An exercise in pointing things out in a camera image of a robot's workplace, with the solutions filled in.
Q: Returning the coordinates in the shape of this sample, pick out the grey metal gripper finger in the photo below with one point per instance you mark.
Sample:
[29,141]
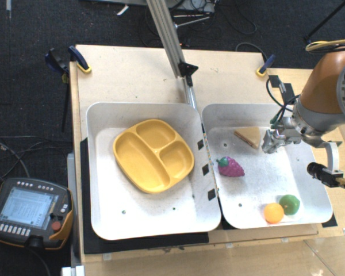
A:
[265,142]
[274,148]

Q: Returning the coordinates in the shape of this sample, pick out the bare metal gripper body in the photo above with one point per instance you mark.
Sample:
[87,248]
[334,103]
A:
[290,132]

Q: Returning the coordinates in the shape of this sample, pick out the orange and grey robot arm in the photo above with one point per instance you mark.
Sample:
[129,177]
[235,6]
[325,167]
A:
[322,85]

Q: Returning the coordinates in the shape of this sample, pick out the beige toy sandwich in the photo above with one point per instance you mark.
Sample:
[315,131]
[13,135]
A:
[250,136]

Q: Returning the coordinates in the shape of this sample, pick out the white plastic tray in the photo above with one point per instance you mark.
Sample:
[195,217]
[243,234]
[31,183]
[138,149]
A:
[264,180]
[149,214]

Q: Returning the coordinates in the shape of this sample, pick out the purple toy grapes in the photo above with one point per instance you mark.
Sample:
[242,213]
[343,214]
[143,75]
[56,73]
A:
[233,168]

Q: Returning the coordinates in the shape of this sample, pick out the green toy fruit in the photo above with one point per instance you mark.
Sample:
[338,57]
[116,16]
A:
[289,204]

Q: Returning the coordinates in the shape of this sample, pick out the orange toy fruit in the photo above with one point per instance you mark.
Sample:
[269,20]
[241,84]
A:
[273,213]

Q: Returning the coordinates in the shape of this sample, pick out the yellow divided plate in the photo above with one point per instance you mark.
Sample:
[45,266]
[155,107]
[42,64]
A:
[149,157]

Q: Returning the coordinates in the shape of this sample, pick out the pale wood board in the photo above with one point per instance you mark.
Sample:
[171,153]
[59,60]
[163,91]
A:
[126,76]

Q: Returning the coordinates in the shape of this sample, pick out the black cylinder on white bracket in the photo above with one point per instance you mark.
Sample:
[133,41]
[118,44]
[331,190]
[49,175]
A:
[322,172]

